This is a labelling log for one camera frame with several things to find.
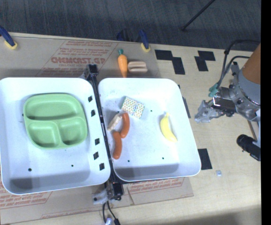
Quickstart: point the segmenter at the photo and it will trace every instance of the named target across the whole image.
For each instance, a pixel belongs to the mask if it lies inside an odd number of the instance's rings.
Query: white plastic tray
[[[58,92],[71,94],[81,102],[88,123],[88,136],[73,147],[39,149],[28,138],[23,106],[35,94]],[[107,181],[110,165],[90,83],[80,78],[0,80],[0,162],[4,187],[18,195],[92,186]]]
[[[121,157],[113,160],[117,176],[127,182],[196,175],[201,161],[178,85],[169,79],[106,78],[98,86],[105,124],[120,112],[127,96],[145,105],[140,119],[130,116],[130,130],[122,139]],[[178,142],[161,133],[160,120],[170,113]],[[111,152],[114,142],[107,132]]]

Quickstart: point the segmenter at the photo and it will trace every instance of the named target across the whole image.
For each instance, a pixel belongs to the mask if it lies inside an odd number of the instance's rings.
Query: patterned sponge
[[[129,97],[125,97],[124,102],[121,107],[122,110],[128,112],[130,115],[137,118],[141,117],[144,111],[144,108],[145,108],[145,105]]]

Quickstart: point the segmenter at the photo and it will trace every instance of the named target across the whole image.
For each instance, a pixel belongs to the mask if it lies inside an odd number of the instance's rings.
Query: orange carrot
[[[121,138],[125,138],[129,132],[129,128],[130,128],[129,114],[127,112],[123,113],[122,119],[123,119],[123,128],[120,132],[120,135],[121,135]]]
[[[119,159],[122,153],[122,138],[119,132],[114,131],[112,133],[114,142],[115,142],[115,150],[113,151],[113,158],[114,159]]]
[[[123,49],[119,49],[119,57],[117,58],[118,66],[121,70],[122,76],[127,77],[127,70],[128,70],[128,62],[127,57],[123,54]]]

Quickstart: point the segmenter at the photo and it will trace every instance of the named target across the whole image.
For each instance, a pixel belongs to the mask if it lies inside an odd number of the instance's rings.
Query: black post
[[[201,15],[202,12],[204,12],[215,0],[211,0],[208,2],[187,24],[185,24],[181,30],[185,31],[186,27],[190,25],[198,16]]]

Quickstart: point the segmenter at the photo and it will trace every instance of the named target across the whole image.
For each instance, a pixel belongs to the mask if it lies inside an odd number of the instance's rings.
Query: beige tabletop
[[[113,207],[113,213],[122,225],[261,224],[261,163],[252,158],[249,153],[242,152],[236,143],[237,137],[241,134],[253,136],[249,123],[238,114],[231,118],[223,116],[212,119],[210,123],[198,124],[194,120],[194,115],[202,100],[210,100],[208,89],[219,80],[224,50],[155,44],[150,46],[152,55],[147,58],[147,61],[154,63],[152,65],[153,72],[155,72],[153,77],[168,78],[180,86],[181,94],[186,99],[197,148],[207,149],[212,169],[201,170],[197,175],[189,177],[193,196]],[[155,50],[171,51],[174,58],[181,58],[185,74],[175,74],[171,60],[156,59]],[[215,57],[215,60],[205,61],[208,71],[199,71],[197,67],[195,57],[199,56],[199,51],[213,53]],[[236,55],[250,56],[251,52],[231,51],[229,59]],[[29,71],[38,66],[37,61],[30,59],[29,61],[30,63],[26,67]],[[246,59],[238,59],[237,62],[242,67]],[[9,67],[0,64],[0,79],[14,75],[15,70],[23,72],[20,74],[23,76],[24,69],[19,66],[20,64],[14,63]],[[222,86],[227,87],[231,79],[232,76],[229,73]],[[7,216],[20,217],[19,214],[8,214]],[[19,224],[102,225],[104,223],[102,211],[99,209],[69,216],[25,221]]]

